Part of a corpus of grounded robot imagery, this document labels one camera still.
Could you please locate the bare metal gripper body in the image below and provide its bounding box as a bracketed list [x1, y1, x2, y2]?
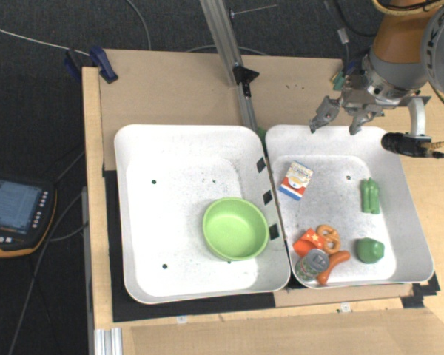
[340, 64, 414, 117]

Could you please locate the white and blue carton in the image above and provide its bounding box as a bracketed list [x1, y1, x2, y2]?
[277, 160, 315, 202]

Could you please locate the white plastic tray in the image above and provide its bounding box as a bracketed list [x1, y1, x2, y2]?
[113, 124, 292, 305]
[264, 124, 435, 289]

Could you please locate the pale wood board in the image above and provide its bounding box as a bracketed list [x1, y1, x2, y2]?
[81, 48, 444, 355]

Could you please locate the brown pretzel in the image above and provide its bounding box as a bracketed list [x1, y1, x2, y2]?
[315, 224, 342, 255]

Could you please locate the green pepper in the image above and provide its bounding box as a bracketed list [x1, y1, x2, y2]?
[356, 237, 386, 265]

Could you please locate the orange packet with yellow star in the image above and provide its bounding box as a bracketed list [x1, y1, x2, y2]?
[292, 228, 326, 257]

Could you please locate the green bowl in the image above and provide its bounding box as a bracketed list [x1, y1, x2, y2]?
[201, 197, 270, 262]

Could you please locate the orange sausage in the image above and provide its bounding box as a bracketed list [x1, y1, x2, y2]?
[316, 250, 352, 285]

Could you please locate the small green and silver can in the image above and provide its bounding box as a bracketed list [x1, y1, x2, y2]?
[294, 248, 331, 283]

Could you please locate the black cylinder on white bracket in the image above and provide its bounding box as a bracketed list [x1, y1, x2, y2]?
[380, 96, 434, 158]

